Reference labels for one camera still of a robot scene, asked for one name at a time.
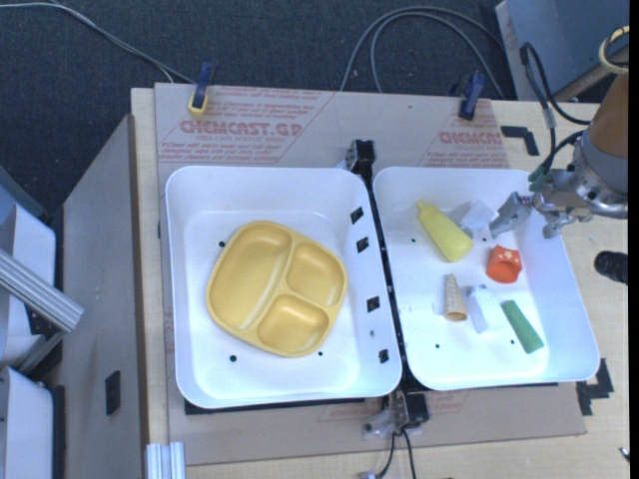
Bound tan ice cream cone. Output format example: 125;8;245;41
442;272;469;323

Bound small white carton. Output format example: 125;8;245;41
457;199;498;240

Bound thin black and white rod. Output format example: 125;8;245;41
360;166;411;396

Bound white plastic tray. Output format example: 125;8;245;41
164;164;404;410
371;166;601;392

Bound green rounded stick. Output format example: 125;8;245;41
500;299;546;355

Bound brown cardboard board red print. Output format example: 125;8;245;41
153;82;588;467

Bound yellow divided plate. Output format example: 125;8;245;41
205;220;349;359

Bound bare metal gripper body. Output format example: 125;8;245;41
530;167;630;225

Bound white plastic bottle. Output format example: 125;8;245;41
464;283;503;335

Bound yellow squeeze bottle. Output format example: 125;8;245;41
415;200;475;263

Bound orange cup with stars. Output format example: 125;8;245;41
485;243;524;285

